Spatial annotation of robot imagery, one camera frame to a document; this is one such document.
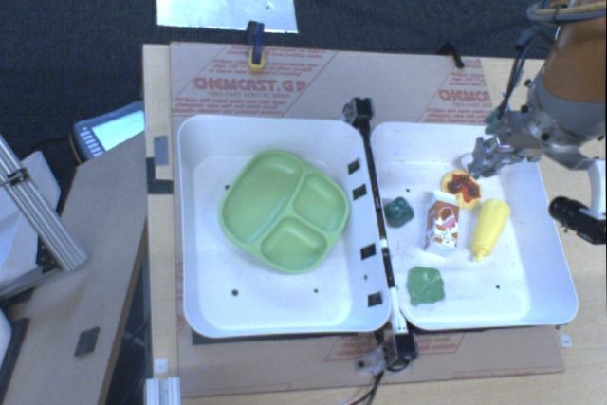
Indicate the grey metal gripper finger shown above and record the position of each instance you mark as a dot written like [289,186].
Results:
[503,159]
[480,156]

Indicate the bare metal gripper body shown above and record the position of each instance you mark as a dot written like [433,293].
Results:
[521,134]

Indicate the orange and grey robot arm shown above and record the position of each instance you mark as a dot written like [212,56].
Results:
[576,61]

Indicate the toy pizza slice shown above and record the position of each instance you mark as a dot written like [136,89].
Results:
[462,189]

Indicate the yellow bottle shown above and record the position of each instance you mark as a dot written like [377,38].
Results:
[491,223]

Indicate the brown and white carton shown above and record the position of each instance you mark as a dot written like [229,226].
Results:
[443,227]

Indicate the dark green toy pepper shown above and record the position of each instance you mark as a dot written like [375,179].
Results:
[398,212]

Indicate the thin black and white rod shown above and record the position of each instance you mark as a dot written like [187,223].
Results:
[377,208]

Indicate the white plastic tray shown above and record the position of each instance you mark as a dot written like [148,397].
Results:
[213,289]
[521,289]

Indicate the green toy lettuce leaf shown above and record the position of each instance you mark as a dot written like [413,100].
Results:
[425,285]

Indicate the brown cardboard board red print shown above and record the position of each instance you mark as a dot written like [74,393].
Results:
[303,76]

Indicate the green divided plate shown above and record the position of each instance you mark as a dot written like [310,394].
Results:
[284,211]

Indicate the black cylinder on white bracket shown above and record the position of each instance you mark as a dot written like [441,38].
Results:
[581,211]

